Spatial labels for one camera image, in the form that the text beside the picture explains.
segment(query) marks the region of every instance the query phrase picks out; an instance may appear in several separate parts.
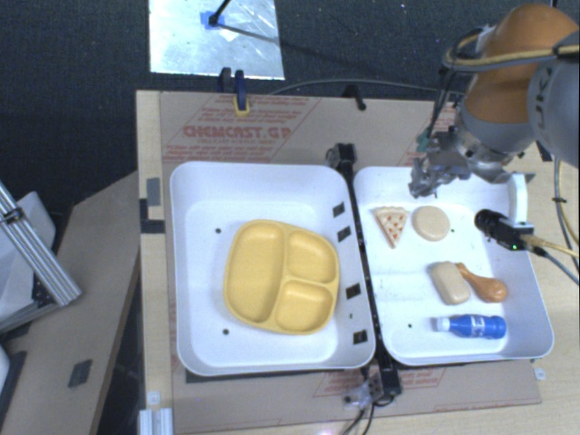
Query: cardboard sheet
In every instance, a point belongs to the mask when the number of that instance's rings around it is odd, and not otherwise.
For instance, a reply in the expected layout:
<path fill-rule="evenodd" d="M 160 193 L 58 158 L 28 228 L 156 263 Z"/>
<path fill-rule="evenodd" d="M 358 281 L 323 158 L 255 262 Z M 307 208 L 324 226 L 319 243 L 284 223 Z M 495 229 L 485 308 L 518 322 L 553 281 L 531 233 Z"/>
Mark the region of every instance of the cardboard sheet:
<path fill-rule="evenodd" d="M 148 95 L 150 102 L 159 102 L 152 109 L 159 108 L 159 119 L 150 118 L 139 125 L 145 141 L 160 137 L 157 145 L 147 142 L 150 155 L 141 156 L 141 162 L 147 164 L 141 180 L 160 179 L 165 202 L 156 205 L 156 210 L 163 209 L 165 222 L 175 432 L 352 419 L 357 410 L 345 408 L 343 396 L 361 384 L 358 371 L 230 379 L 199 379 L 185 371 L 175 345 L 173 246 L 167 204 L 169 176 L 186 160 L 323 164 L 326 151 L 338 142 L 355 144 L 357 169 L 407 165 L 418 156 L 415 138 L 430 118 L 431 104 L 369 100 L 367 110 L 358 111 L 354 101 L 347 99 L 250 96 L 251 114 L 238 118 L 232 95 L 177 92 L 163 92 L 159 97 L 153 92 L 142 95 Z M 446 127 L 452 114 L 452 109 L 447 109 L 437 127 Z M 158 169 L 160 160 L 163 171 L 156 176 L 154 169 Z M 534 370 L 527 361 L 407 369 L 401 372 L 401 381 L 403 394 L 390 407 L 377 411 L 376 416 L 540 402 Z"/>

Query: toy pizza slice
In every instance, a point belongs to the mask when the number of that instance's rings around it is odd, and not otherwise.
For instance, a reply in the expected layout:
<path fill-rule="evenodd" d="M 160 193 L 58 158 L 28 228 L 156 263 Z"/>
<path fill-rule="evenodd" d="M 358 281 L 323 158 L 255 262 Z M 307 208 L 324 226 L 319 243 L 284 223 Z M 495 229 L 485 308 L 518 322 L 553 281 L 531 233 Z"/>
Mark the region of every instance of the toy pizza slice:
<path fill-rule="evenodd" d="M 376 208 L 373 214 L 387 237 L 389 246 L 396 248 L 401 240 L 402 230 L 405 228 L 409 212 L 400 207 L 382 207 Z"/>

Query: black cable clip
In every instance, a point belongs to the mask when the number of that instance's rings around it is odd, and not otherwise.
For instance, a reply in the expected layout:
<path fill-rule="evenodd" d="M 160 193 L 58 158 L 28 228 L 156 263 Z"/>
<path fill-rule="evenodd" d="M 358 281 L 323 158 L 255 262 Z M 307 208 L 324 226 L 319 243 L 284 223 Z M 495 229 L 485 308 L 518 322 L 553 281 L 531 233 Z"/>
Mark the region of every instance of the black cable clip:
<path fill-rule="evenodd" d="M 13 224 L 24 217 L 22 208 L 16 207 L 0 217 L 0 224 Z"/>
<path fill-rule="evenodd" d="M 359 111 L 366 110 L 366 104 L 364 103 L 363 96 L 361 95 L 361 90 L 358 85 L 349 84 L 343 91 L 341 95 L 343 98 L 354 98 L 356 100 L 356 106 Z"/>

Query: metal frame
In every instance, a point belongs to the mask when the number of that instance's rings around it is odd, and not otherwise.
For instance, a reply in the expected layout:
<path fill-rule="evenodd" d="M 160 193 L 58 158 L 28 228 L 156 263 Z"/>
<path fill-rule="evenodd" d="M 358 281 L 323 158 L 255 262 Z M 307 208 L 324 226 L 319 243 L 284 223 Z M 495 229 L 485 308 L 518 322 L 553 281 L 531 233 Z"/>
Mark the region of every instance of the metal frame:
<path fill-rule="evenodd" d="M 81 294 L 81 289 L 59 264 L 54 253 L 44 244 L 23 210 L 0 181 L 0 227 L 25 261 L 34 270 L 40 283 L 46 288 L 53 303 L 39 304 L 34 301 L 0 322 L 0 333 L 14 329 L 55 307 L 69 304 Z"/>

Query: bottle label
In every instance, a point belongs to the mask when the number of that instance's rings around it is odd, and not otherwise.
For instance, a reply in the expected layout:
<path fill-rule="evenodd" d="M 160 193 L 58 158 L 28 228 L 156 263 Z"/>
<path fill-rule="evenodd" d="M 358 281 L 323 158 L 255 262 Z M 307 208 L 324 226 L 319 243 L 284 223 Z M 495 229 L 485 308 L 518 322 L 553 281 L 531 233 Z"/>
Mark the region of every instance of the bottle label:
<path fill-rule="evenodd" d="M 471 316 L 471 336 L 472 337 L 482 337 L 483 333 L 486 331 L 486 323 L 483 316 L 472 315 Z"/>

